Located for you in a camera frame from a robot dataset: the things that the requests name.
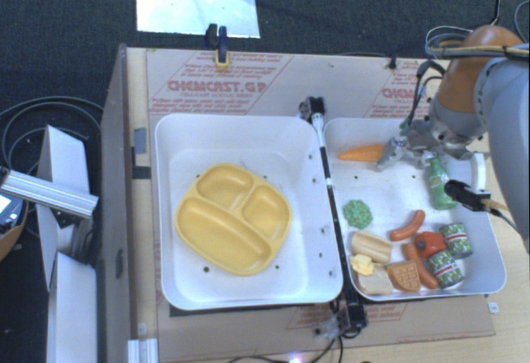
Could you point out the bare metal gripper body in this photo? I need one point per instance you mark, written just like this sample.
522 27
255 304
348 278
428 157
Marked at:
435 139

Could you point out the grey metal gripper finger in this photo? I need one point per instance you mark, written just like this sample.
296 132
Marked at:
423 158
391 154

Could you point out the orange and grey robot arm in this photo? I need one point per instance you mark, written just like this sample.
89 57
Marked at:
503 92

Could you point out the orange carrot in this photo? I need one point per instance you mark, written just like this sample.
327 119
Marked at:
360 153

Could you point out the green bottle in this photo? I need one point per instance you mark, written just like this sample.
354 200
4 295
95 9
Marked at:
439 187

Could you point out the white plastic tray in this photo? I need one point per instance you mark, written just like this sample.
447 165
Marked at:
397 187
236 133

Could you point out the thin black and white rod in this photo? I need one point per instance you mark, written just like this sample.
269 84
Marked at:
328 175

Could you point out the green broccoli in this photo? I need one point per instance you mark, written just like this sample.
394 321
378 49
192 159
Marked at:
357 214

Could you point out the orange sausage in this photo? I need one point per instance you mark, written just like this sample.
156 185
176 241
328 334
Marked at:
422 270
408 226

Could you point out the red tomato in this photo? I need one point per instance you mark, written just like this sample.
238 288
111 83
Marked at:
432 244

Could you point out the green and white can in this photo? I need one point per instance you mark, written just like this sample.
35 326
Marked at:
446 269
456 240

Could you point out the tan hot dog bun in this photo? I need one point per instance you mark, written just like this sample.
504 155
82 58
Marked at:
371 246

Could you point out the yellow butter piece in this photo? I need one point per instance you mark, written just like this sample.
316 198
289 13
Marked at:
361 264

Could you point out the brown waffle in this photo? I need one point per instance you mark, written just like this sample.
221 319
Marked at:
405 276

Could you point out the pale bread slice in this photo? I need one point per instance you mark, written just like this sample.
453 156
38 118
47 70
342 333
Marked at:
374 283

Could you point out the brown cardboard board red print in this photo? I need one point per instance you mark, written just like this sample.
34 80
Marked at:
256 79

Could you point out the yellow divided plate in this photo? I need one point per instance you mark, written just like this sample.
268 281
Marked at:
232 220

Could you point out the black cylinder on white bracket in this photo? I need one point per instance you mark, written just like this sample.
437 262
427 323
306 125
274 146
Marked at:
465 193

